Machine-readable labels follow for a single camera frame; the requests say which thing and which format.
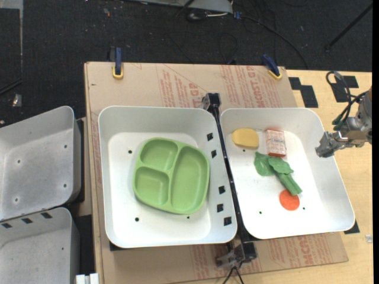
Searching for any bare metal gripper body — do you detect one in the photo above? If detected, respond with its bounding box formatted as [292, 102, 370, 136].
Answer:
[337, 110, 373, 148]

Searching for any white plastic tray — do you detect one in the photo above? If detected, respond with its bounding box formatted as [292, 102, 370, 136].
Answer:
[0, 105, 82, 222]
[0, 207, 81, 284]
[219, 107, 356, 240]
[97, 105, 238, 249]

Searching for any green leafy vegetable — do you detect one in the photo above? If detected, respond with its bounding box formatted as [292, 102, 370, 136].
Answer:
[253, 151, 303, 196]

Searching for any orange carton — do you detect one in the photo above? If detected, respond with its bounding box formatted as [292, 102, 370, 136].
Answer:
[265, 128, 287, 158]

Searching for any orange carrot slice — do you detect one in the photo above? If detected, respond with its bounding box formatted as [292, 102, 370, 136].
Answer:
[279, 189, 300, 211]

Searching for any yellow bread slice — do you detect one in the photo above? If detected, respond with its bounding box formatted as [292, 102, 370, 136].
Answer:
[231, 128, 260, 150]

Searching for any thin black rod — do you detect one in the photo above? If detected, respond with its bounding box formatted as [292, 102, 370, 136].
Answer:
[211, 105, 248, 244]

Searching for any green divided plate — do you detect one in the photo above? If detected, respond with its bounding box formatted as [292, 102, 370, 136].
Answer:
[132, 137, 211, 215]

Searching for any brown cardboard board red print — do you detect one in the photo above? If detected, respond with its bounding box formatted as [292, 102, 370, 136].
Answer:
[83, 61, 349, 284]

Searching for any black block with thin wires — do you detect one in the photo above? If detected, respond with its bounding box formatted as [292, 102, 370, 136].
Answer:
[202, 92, 222, 109]
[215, 241, 258, 269]

